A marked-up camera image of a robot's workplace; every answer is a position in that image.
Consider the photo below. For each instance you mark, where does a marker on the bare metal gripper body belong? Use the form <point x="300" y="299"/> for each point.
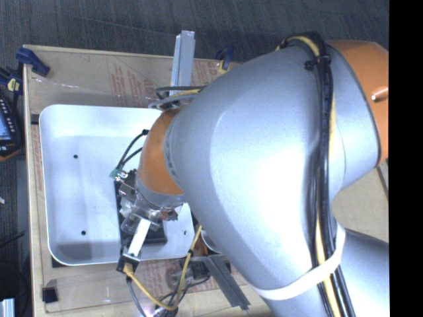
<point x="142" y="210"/>

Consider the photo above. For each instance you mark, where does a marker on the white plastic tray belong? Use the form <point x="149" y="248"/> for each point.
<point x="209" y="243"/>
<point x="82" y="183"/>

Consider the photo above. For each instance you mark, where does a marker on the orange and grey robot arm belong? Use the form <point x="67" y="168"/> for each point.
<point x="264" y="163"/>

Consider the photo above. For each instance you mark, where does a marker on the brown cardboard board, red print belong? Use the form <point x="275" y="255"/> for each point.
<point x="82" y="74"/>

